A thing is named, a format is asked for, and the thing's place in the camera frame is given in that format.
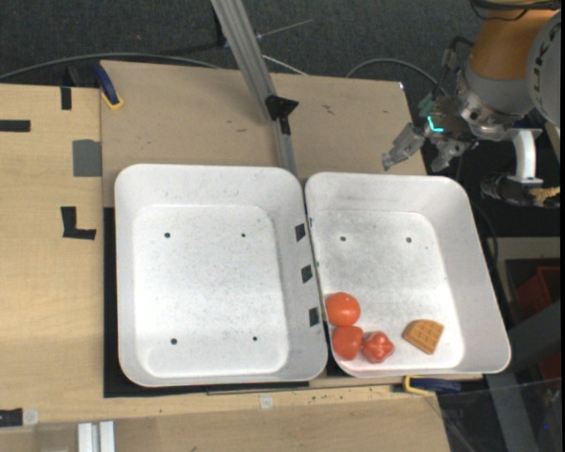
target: red tomato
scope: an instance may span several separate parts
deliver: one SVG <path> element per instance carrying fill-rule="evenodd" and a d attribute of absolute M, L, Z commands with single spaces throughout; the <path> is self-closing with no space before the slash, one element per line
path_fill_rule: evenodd
<path fill-rule="evenodd" d="M 327 316 L 335 327 L 348 327 L 360 318 L 360 303 L 349 293 L 340 291 L 327 298 Z"/>
<path fill-rule="evenodd" d="M 345 360 L 353 360 L 360 351 L 364 333 L 360 327 L 337 327 L 332 333 L 332 349 Z"/>
<path fill-rule="evenodd" d="M 381 363 L 394 353 L 395 349 L 389 337 L 382 331 L 371 333 L 362 344 L 362 353 L 371 363 Z"/>

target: black mat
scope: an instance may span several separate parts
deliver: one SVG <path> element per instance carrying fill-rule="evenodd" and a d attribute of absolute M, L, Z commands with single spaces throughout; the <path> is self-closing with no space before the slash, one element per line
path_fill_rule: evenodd
<path fill-rule="evenodd" d="M 129 380 L 120 367 L 117 328 L 117 274 L 115 246 L 115 210 L 105 208 L 105 398 L 117 396 L 169 396 L 198 392 L 234 392 L 264 389 L 304 388 L 308 381 L 193 385 L 182 387 L 142 387 Z"/>

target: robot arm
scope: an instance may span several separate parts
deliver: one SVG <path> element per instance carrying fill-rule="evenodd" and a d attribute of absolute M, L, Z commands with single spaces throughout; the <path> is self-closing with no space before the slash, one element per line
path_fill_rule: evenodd
<path fill-rule="evenodd" d="M 535 175 L 534 145 L 541 129 L 520 127 L 519 121 L 536 108 L 560 127 L 560 0 L 474 1 L 485 3 L 490 12 L 460 67 L 455 93 L 440 95 L 440 81 L 421 104 L 424 126 L 407 125 L 394 148 L 383 155 L 383 166 L 388 170 L 408 158 L 427 139 L 438 149 L 434 171 L 446 168 L 481 139 L 511 140 L 517 154 L 514 174 L 488 176 L 482 191 L 511 204 L 543 205 L 540 196 L 549 192 L 540 192 L 543 182 Z M 456 44 L 453 40 L 444 56 L 444 74 Z"/>

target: waffle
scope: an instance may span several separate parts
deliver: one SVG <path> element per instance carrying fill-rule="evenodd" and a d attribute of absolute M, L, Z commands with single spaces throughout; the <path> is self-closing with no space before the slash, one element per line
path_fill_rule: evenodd
<path fill-rule="evenodd" d="M 406 327 L 402 337 L 415 347 L 431 355 L 440 341 L 444 325 L 433 320 L 414 320 Z"/>

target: white plastic tray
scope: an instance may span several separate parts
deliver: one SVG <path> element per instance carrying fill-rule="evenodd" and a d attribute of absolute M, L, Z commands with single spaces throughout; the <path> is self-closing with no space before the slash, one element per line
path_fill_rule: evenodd
<path fill-rule="evenodd" d="M 355 296 L 357 325 L 395 344 L 378 364 L 335 354 L 349 375 L 494 373 L 508 365 L 509 340 L 462 187 L 444 177 L 324 172 L 305 193 L 324 299 Z M 401 337 L 421 318 L 444 324 L 432 355 Z"/>
<path fill-rule="evenodd" d="M 307 380 L 327 346 L 299 181 L 134 165 L 115 184 L 119 358 L 143 386 Z"/>

